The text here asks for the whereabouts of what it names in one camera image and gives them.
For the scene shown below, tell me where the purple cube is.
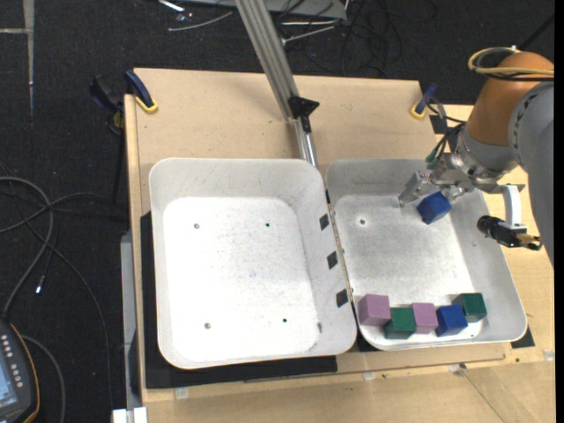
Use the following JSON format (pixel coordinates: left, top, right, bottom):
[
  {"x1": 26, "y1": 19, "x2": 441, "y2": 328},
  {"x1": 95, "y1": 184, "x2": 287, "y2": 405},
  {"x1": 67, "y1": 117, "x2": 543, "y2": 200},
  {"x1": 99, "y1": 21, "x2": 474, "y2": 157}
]
[
  {"x1": 410, "y1": 301, "x2": 440, "y2": 336},
  {"x1": 357, "y1": 293, "x2": 392, "y2": 328}
]

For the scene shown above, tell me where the green cube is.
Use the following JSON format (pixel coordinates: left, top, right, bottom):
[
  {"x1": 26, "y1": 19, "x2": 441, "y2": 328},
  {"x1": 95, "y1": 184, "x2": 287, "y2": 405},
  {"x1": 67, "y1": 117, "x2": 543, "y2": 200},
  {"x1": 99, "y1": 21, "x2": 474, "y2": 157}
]
[
  {"x1": 452, "y1": 293, "x2": 488, "y2": 323},
  {"x1": 382, "y1": 307, "x2": 418, "y2": 341}
]

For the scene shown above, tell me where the white plastic tray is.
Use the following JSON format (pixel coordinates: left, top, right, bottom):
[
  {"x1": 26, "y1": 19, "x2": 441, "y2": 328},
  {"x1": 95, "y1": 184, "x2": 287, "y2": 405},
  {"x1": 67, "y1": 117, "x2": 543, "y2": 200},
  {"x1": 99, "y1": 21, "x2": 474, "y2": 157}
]
[
  {"x1": 324, "y1": 158, "x2": 529, "y2": 353},
  {"x1": 148, "y1": 157, "x2": 359, "y2": 370}
]

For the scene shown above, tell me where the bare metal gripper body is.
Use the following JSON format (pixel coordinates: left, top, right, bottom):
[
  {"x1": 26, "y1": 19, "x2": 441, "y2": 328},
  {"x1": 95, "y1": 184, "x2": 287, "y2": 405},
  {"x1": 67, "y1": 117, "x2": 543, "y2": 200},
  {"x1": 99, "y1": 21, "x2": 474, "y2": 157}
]
[{"x1": 428, "y1": 151, "x2": 484, "y2": 194}]

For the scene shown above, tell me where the black cylinder on white bracket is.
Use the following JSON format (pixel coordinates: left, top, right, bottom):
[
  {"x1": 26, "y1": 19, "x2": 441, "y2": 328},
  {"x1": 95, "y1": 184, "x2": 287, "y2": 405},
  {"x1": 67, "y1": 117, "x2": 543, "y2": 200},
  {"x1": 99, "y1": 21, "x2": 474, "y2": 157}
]
[{"x1": 477, "y1": 182, "x2": 529, "y2": 249}]

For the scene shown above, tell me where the pale wood board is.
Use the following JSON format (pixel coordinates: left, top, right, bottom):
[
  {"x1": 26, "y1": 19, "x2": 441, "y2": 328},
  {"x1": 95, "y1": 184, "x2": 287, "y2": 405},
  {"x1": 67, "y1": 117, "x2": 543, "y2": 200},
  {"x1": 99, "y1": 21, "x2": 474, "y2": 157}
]
[{"x1": 124, "y1": 67, "x2": 508, "y2": 404}]

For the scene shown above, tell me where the blue cube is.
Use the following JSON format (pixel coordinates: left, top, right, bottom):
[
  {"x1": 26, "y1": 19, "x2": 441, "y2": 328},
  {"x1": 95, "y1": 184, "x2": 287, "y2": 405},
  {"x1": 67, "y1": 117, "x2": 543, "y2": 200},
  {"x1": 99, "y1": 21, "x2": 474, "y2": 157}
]
[
  {"x1": 434, "y1": 304, "x2": 470, "y2": 338},
  {"x1": 416, "y1": 190, "x2": 453, "y2": 226}
]

